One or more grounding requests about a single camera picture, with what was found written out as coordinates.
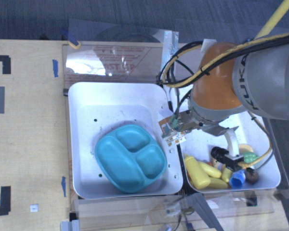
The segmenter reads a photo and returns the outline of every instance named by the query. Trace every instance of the blue tape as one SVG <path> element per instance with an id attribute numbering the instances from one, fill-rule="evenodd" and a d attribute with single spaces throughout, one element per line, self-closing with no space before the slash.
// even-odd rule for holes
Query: blue tape
<path id="1" fill-rule="evenodd" d="M 66 178 L 64 176 L 62 176 L 61 186 L 63 189 L 63 195 L 66 197 Z"/>
<path id="2" fill-rule="evenodd" d="M 53 74 L 54 77 L 59 77 L 58 76 L 58 61 L 53 59 Z"/>

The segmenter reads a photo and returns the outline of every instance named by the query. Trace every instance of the blue bottle cap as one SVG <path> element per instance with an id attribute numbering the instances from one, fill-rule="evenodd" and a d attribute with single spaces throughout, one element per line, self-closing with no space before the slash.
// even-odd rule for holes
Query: blue bottle cap
<path id="1" fill-rule="evenodd" d="M 241 188 L 244 182 L 245 182 L 245 173 L 243 169 L 234 172 L 231 178 L 229 179 L 229 185 L 233 189 Z"/>

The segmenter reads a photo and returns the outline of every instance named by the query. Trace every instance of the yellow plastic object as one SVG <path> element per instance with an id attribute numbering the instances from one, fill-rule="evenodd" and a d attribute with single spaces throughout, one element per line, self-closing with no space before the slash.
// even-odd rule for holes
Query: yellow plastic object
<path id="1" fill-rule="evenodd" d="M 196 189 L 203 189 L 210 184 L 208 174 L 200 166 L 199 162 L 192 156 L 184 159 L 185 168 Z"/>
<path id="2" fill-rule="evenodd" d="M 199 162 L 199 164 L 203 168 L 203 170 L 208 174 L 208 176 L 213 178 L 220 178 L 222 176 L 221 171 L 219 171 L 217 168 L 214 168 L 204 162 Z"/>
<path id="3" fill-rule="evenodd" d="M 212 188 L 217 188 L 217 189 L 227 189 L 228 188 L 228 184 L 226 182 L 224 182 L 221 179 L 213 178 L 213 177 L 210 177 L 210 184 L 208 186 L 212 187 Z"/>
<path id="4" fill-rule="evenodd" d="M 74 48 L 75 50 L 78 50 L 81 47 L 81 43 L 77 41 L 78 45 L 73 44 L 71 41 L 68 41 L 68 44 Z"/>
<path id="5" fill-rule="evenodd" d="M 226 183 L 229 182 L 230 177 L 232 176 L 233 171 L 226 168 L 225 164 L 222 166 L 222 180 Z"/>
<path id="6" fill-rule="evenodd" d="M 239 144 L 238 146 L 240 154 L 243 154 L 244 152 L 254 152 L 249 144 Z"/>

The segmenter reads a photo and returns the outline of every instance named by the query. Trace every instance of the gray carpet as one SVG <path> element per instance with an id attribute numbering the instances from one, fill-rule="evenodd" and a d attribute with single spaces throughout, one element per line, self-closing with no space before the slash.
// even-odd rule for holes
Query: gray carpet
<path id="1" fill-rule="evenodd" d="M 79 21 L 179 32 L 179 41 L 204 38 L 242 43 L 253 38 L 283 0 L 0 0 L 0 39 L 61 40 L 59 28 L 91 39 Z M 289 32 L 289 11 L 273 33 Z M 280 151 L 282 190 L 289 189 L 289 121 L 270 120 Z M 280 195 L 289 219 L 289 191 Z"/>

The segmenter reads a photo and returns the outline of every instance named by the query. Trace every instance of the brown object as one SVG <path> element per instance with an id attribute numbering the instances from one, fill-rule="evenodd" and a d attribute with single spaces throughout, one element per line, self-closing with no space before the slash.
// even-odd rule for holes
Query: brown object
<path id="1" fill-rule="evenodd" d="M 259 180 L 259 174 L 256 171 L 249 172 L 248 170 L 244 170 L 246 181 L 250 184 L 255 184 Z"/>
<path id="2" fill-rule="evenodd" d="M 217 43 L 211 46 L 204 54 L 199 69 L 215 57 L 233 48 L 233 43 Z M 201 107 L 212 110 L 233 109 L 241 102 L 236 97 L 232 86 L 232 72 L 235 59 L 218 65 L 194 83 L 192 97 Z"/>

